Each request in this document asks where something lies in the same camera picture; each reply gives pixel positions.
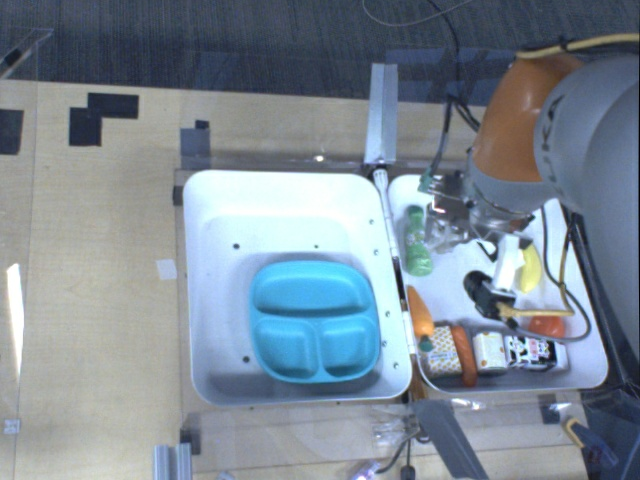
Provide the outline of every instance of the table surface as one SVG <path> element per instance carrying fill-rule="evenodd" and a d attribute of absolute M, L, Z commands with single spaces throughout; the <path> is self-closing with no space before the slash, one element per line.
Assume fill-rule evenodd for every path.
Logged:
<path fill-rule="evenodd" d="M 105 118 L 101 147 L 70 147 L 69 109 L 86 107 L 89 92 L 136 94 L 139 117 Z M 0 437 L 0 478 L 150 478 L 153 447 L 177 444 L 184 423 L 177 282 L 159 275 L 157 263 L 177 255 L 171 195 L 180 128 L 209 121 L 219 158 L 249 152 L 257 161 L 324 155 L 357 162 L 368 104 L 3 81 L 0 108 L 25 112 L 21 153 L 0 156 L 0 202 L 11 217 L 0 224 L 2 258 L 21 265 L 25 296 L 19 382 L 0 385 L 3 417 L 19 418 L 21 429 L 17 438 Z M 400 156 L 433 155 L 441 119 L 439 106 L 402 104 Z M 460 160 L 473 135 L 455 122 L 451 137 L 446 158 Z M 8 328 L 4 306 L 0 318 Z M 563 396 L 580 410 L 578 398 Z M 585 478 L 580 451 L 560 426 L 520 412 L 536 400 L 506 398 L 511 409 L 502 420 L 494 409 L 485 420 L 496 421 L 463 424 L 490 477 Z M 372 443 L 370 406 L 341 407 L 342 419 L 325 418 L 326 410 L 269 416 L 212 408 L 224 424 L 213 434 L 210 471 L 200 468 L 194 478 L 228 469 L 239 480 L 342 479 L 367 453 L 386 462 L 393 450 Z M 351 436 L 353 454 L 332 449 L 336 433 Z M 433 445 L 412 454 L 419 478 L 449 477 Z M 381 478 L 398 478 L 398 468 Z"/>

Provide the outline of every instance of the green bottle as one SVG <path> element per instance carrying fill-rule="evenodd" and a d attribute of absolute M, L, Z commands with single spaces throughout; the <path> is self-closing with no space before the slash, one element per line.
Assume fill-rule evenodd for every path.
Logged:
<path fill-rule="evenodd" d="M 407 221 L 404 234 L 407 272 L 412 276 L 429 275 L 433 270 L 433 263 L 424 244 L 424 210 L 420 206 L 409 206 Z"/>

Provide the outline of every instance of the brown sausage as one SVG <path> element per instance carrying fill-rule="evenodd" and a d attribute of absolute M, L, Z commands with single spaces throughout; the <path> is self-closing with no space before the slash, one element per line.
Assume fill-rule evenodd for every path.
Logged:
<path fill-rule="evenodd" d="M 473 357 L 473 349 L 467 338 L 467 333 L 461 326 L 454 325 L 451 327 L 451 335 L 462 366 L 462 383 L 466 387 L 472 388 L 478 382 L 478 368 L 476 367 L 476 360 Z"/>

